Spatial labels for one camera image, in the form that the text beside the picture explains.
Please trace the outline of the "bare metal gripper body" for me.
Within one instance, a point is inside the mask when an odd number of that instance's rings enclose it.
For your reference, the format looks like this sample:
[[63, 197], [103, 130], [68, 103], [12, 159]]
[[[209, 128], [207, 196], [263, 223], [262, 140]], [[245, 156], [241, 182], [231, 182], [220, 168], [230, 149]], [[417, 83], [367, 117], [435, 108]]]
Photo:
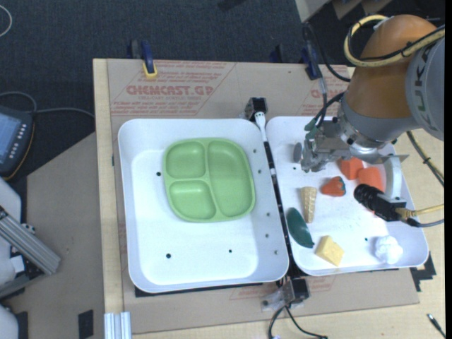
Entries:
[[344, 119], [324, 121], [309, 140], [309, 163], [326, 164], [351, 157], [375, 163], [379, 160], [379, 150], [386, 144], [365, 136]]

